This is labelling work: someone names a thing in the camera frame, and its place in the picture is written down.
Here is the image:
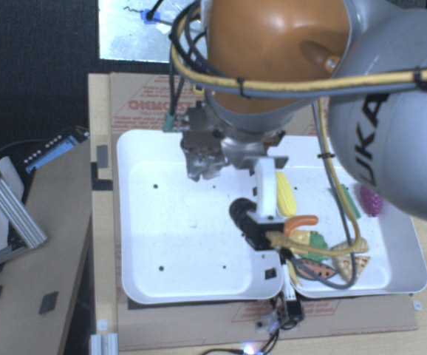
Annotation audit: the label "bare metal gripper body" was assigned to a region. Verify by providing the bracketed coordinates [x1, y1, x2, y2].
[180, 101, 272, 170]

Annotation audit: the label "white plastic tray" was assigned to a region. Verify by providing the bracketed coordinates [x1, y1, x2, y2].
[116, 129, 287, 305]
[272, 135, 427, 298]

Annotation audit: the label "brown cardboard board red print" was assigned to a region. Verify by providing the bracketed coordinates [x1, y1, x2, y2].
[108, 72, 420, 351]

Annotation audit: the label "yellow corn cob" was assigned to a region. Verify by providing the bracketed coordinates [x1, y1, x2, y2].
[275, 171, 298, 216]

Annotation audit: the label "orange sausage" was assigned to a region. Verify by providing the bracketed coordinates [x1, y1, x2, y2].
[283, 214, 319, 235]

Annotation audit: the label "yellow cheese wedge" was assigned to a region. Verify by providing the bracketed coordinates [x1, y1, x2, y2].
[290, 229, 312, 254]

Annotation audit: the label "green lettuce leaf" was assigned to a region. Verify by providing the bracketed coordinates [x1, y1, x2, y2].
[301, 231, 329, 263]

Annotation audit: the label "yellow banana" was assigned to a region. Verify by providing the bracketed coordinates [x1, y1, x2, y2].
[287, 259, 304, 288]

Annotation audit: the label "green bean pod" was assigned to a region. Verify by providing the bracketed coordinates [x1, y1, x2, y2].
[340, 183, 362, 220]

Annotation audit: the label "red watermelon slice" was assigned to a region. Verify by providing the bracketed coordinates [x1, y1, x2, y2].
[294, 258, 338, 283]

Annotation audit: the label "purple grapes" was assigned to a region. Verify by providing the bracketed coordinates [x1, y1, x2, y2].
[358, 184, 383, 218]

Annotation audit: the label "beige croissant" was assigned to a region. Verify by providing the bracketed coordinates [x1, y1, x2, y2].
[329, 236, 369, 259]

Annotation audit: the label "pizza slice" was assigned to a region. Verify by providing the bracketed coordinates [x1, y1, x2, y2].
[349, 255, 372, 279]

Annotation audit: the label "black cylinder on white bracket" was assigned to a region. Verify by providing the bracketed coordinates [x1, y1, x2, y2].
[229, 157, 287, 251]

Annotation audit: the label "black block with thin wires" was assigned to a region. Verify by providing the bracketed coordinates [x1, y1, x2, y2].
[271, 297, 305, 332]

